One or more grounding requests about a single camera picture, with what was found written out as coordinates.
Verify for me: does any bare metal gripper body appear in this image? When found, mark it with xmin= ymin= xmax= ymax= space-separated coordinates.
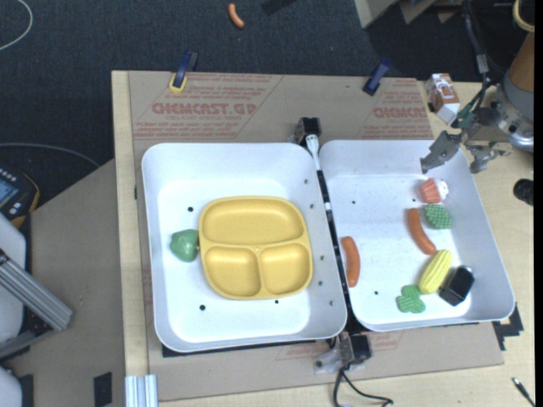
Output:
xmin=463 ymin=98 xmax=535 ymax=153

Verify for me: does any brown and white carton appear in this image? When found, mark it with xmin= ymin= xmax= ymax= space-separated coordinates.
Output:
xmin=424 ymin=72 xmax=462 ymax=125

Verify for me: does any green checkered toy vegetable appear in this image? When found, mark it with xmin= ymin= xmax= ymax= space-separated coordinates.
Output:
xmin=423 ymin=203 xmax=453 ymax=231

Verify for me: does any white plastic tray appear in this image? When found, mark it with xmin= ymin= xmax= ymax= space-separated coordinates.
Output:
xmin=317 ymin=138 xmax=517 ymax=332
xmin=140 ymin=142 xmax=350 ymax=353

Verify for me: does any orange toy sausage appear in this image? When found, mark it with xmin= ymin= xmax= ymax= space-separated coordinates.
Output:
xmin=406 ymin=207 xmax=438 ymax=257
xmin=339 ymin=235 xmax=362 ymax=288
xmin=227 ymin=2 xmax=246 ymax=30

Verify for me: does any yellow toy corn cob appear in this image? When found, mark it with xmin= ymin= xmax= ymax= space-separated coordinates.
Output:
xmin=418 ymin=248 xmax=453 ymax=295

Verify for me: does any thin black and white rod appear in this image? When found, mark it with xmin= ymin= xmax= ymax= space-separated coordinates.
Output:
xmin=305 ymin=134 xmax=354 ymax=335

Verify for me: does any black box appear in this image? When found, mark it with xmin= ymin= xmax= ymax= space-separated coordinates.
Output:
xmin=437 ymin=265 xmax=476 ymax=307

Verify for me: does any green toy broccoli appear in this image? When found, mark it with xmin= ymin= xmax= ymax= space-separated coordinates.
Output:
xmin=395 ymin=284 xmax=427 ymax=315

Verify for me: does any brown cardboard board red print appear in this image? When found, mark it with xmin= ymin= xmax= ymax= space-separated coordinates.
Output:
xmin=126 ymin=70 xmax=507 ymax=403

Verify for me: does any yellow divided plate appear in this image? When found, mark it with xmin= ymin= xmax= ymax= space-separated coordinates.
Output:
xmin=197 ymin=195 xmax=315 ymax=301

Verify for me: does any green toy pepper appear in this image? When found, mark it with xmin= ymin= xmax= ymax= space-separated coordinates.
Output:
xmin=170 ymin=228 xmax=201 ymax=264

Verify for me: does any black cylinder on white bracket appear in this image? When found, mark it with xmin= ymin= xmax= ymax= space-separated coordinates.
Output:
xmin=512 ymin=178 xmax=535 ymax=207

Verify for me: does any black block with thin wires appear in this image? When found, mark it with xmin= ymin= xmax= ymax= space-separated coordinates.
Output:
xmin=288 ymin=116 xmax=322 ymax=144
xmin=313 ymin=332 xmax=375 ymax=375

